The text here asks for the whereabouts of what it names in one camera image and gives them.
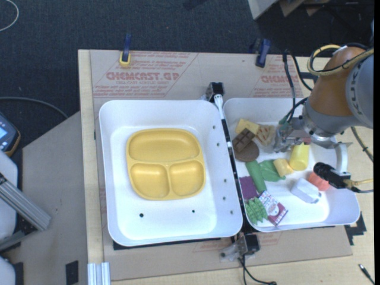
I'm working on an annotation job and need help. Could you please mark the brown chocolate bar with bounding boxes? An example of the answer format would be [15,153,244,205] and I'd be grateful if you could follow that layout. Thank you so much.
[232,128,256,153]

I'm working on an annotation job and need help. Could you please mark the green cucumber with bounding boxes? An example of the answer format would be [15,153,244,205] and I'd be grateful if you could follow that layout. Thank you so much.
[245,160,268,194]

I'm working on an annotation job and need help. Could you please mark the green pea pods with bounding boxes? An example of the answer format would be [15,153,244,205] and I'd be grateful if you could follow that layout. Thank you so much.
[244,197,269,226]

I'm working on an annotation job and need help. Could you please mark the yellow butter block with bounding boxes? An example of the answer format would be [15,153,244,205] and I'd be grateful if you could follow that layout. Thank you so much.
[273,158,295,178]

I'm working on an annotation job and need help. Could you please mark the yellow bottle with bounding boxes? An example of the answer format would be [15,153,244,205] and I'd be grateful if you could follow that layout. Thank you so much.
[289,142,311,172]

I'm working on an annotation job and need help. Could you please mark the brown cardboard board, red print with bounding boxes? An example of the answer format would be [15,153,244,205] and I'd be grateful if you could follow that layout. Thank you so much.
[88,49,354,281]

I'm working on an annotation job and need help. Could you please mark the thin black and white rod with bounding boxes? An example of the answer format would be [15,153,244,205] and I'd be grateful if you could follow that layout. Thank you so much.
[213,94,246,237]

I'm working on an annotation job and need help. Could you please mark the black cylinder on white bracket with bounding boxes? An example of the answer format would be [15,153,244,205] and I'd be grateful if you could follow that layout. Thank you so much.
[313,141,353,190]

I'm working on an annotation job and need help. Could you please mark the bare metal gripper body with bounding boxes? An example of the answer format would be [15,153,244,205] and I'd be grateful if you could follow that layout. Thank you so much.
[277,119,338,150]

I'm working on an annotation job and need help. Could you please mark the green lettuce leaf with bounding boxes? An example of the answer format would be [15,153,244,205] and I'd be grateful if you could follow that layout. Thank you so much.
[258,159,287,182]

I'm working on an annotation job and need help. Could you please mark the white carton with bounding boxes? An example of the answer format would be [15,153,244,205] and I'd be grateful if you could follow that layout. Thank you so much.
[290,178,322,204]

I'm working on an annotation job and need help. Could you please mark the black pen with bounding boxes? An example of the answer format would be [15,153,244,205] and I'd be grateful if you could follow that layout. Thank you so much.
[358,264,375,285]

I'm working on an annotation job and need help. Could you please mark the white plastic tray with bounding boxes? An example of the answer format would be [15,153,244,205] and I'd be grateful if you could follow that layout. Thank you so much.
[98,99,245,247]
[222,97,361,233]

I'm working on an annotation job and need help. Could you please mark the yellow cheese wedge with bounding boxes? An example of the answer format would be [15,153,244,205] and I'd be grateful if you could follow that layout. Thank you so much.
[235,118,261,136]

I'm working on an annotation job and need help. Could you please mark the purple square piece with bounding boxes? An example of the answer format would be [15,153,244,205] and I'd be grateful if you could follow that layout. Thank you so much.
[238,176,259,200]

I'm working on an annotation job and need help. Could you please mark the black block with thin wires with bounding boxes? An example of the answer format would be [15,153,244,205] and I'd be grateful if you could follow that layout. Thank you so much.
[204,81,224,101]
[219,233,262,262]

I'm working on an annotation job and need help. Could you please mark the red and white packet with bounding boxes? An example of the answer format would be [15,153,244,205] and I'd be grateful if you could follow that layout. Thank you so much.
[257,190,290,227]

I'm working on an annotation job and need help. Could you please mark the yellow divided plate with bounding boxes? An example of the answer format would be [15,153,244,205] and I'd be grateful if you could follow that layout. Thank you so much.
[125,128,207,201]

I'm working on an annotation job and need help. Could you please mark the brown round biscuit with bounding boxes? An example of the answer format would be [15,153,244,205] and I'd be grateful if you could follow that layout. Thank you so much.
[234,141,260,163]

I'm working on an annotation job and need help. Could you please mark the orange round toy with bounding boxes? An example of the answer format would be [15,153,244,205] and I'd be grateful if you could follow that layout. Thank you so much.
[307,172,331,192]

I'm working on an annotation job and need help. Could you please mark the toy pizza slice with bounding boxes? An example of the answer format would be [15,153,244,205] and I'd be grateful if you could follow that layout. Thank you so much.
[255,124,277,147]

